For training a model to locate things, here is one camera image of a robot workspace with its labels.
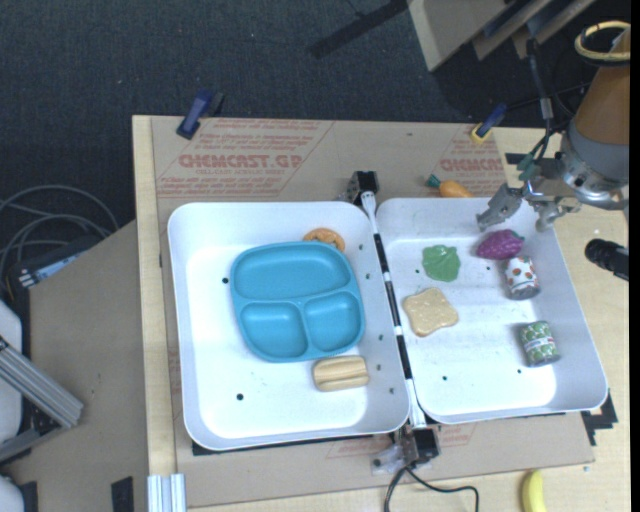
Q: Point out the purple grapes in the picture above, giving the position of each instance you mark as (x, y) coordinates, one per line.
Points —
(500, 245)

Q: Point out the thin black and white rod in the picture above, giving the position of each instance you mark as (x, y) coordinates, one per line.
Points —
(392, 300)

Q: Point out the white can with orange print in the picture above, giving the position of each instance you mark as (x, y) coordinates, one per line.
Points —
(521, 277)

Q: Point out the orange carrot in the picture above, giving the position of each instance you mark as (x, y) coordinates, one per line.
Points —
(454, 189)

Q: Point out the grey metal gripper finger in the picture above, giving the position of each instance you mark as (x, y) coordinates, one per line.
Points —
(499, 206)
(549, 214)

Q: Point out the white plastic tray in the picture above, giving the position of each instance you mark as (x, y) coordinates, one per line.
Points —
(480, 360)
(210, 320)

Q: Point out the orange biscuit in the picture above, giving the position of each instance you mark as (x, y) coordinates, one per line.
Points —
(325, 235)

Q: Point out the tan bread slice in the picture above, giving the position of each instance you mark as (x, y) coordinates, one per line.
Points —
(430, 311)

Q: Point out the tan hot dog bun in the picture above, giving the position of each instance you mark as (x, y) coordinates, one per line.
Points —
(341, 373)

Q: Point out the green can with red band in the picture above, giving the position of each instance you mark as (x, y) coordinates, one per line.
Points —
(539, 344)

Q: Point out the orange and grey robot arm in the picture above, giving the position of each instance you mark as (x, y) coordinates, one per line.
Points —
(600, 105)

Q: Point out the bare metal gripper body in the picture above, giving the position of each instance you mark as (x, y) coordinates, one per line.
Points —
(582, 186)

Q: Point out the green lettuce leaf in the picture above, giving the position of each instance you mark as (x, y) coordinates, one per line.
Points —
(440, 262)

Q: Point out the brown cardboard board red print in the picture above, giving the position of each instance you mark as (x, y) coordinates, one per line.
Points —
(280, 155)

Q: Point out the yellow banana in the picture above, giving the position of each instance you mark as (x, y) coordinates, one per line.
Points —
(534, 492)

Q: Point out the black cylinder on white bracket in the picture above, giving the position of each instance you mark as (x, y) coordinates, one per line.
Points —
(607, 256)

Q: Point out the blue divided plate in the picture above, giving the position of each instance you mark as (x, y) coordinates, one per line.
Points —
(295, 300)

